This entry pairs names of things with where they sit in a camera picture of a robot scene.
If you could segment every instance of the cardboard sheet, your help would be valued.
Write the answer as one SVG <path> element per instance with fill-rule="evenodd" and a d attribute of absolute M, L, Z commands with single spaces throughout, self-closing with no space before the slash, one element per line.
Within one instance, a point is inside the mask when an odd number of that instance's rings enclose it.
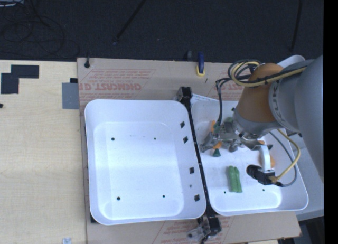
<path fill-rule="evenodd" d="M 87 239 L 99 243 L 196 243 L 186 233 L 197 227 L 196 220 L 143 222 L 103 226 L 90 220 L 87 147 L 85 138 L 86 104 L 94 99 L 169 100 L 182 86 L 194 94 L 218 99 L 214 82 L 227 77 L 229 63 L 205 63 L 205 76 L 196 74 L 195 62 L 171 62 L 125 59 L 78 59 L 79 102 L 86 205 Z M 243 87 L 234 82 L 223 85 L 223 100 L 238 100 Z M 298 237 L 301 233 L 294 212 L 220 217 L 222 231 L 208 243 L 230 244 Z"/>

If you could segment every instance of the blue clamp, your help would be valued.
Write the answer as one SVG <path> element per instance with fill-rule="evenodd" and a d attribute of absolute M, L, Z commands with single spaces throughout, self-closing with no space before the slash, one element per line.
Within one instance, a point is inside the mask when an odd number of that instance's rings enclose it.
<path fill-rule="evenodd" d="M 196 67 L 197 75 L 203 77 L 205 75 L 203 52 L 198 53 L 198 61 L 199 65 Z"/>

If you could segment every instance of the tripod leg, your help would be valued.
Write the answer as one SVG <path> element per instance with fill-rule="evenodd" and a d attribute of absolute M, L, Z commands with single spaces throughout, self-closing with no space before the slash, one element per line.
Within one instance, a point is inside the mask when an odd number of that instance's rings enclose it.
<path fill-rule="evenodd" d="M 295 26 L 294 36 L 292 38 L 292 44 L 291 44 L 291 47 L 290 47 L 290 52 L 293 52 L 294 47 L 295 47 L 297 32 L 298 32 L 298 27 L 299 27 L 299 21 L 301 20 L 303 1 L 304 0 L 299 0 L 299 3 L 298 3 L 298 13 L 297 13 L 297 19 L 296 19 L 296 26 Z"/>
<path fill-rule="evenodd" d="M 142 8 L 142 6 L 145 4 L 147 0 L 142 0 L 140 2 L 140 4 L 138 5 L 138 7 L 135 9 L 135 11 L 133 12 L 133 14 L 130 16 L 130 18 L 128 19 L 128 21 L 125 23 L 125 25 L 122 27 L 121 31 L 116 35 L 116 37 L 114 38 L 114 42 L 113 45 L 116 45 L 121 37 L 121 35 L 123 34 L 123 32 L 128 28 L 129 24 L 133 21 L 133 19 L 135 18 L 135 16 L 137 15 L 137 13 L 140 11 L 140 9 Z"/>

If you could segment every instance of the dark background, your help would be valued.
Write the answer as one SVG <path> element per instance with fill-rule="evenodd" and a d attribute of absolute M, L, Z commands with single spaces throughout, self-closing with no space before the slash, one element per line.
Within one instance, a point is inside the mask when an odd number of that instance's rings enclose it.
<path fill-rule="evenodd" d="M 76 61 L 77 57 L 206 62 L 323 54 L 324 0 L 24 0 L 0 7 L 0 59 Z"/>

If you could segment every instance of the yellow cable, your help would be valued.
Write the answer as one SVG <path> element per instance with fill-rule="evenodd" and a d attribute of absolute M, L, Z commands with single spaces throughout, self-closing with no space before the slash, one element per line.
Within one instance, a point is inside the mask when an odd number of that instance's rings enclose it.
<path fill-rule="evenodd" d="M 288 171 L 290 171 L 290 169 L 296 165 L 297 161 L 299 160 L 299 158 L 301 157 L 301 149 L 299 148 L 299 146 L 290 138 L 288 137 L 286 134 L 284 134 L 280 129 L 278 129 L 278 131 L 285 137 L 287 138 L 296 148 L 297 148 L 297 156 L 295 158 L 295 160 L 290 164 L 290 166 L 288 168 L 286 168 L 279 176 L 271 176 L 270 179 L 272 180 L 273 183 L 276 183 L 278 180 L 280 180 Z"/>
<path fill-rule="evenodd" d="M 236 79 L 235 77 L 235 73 L 236 71 L 241 68 L 244 64 L 253 64 L 255 62 L 242 62 L 240 64 L 238 64 L 236 67 L 234 67 L 231 71 L 231 79 L 238 85 L 240 86 L 244 86 L 244 87 L 255 87 L 255 86 L 261 86 L 261 85 L 264 85 L 266 83 L 269 83 L 269 82 L 273 82 L 273 81 L 277 81 L 277 80 L 280 80 L 282 78 L 286 78 L 286 77 L 289 77 L 289 76 L 292 76 L 292 75 L 295 75 L 295 74 L 298 74 L 298 73 L 301 73 L 303 72 L 306 67 L 303 67 L 303 68 L 300 68 L 300 69 L 297 69 L 297 70 L 292 70 L 288 73 L 284 73 L 282 75 L 278 75 L 278 76 L 275 76 L 273 78 L 269 78 L 269 79 L 266 79 L 266 80 L 262 80 L 262 81 L 259 81 L 259 82 L 253 82 L 253 83 L 247 83 L 247 82 L 241 82 L 239 80 Z"/>

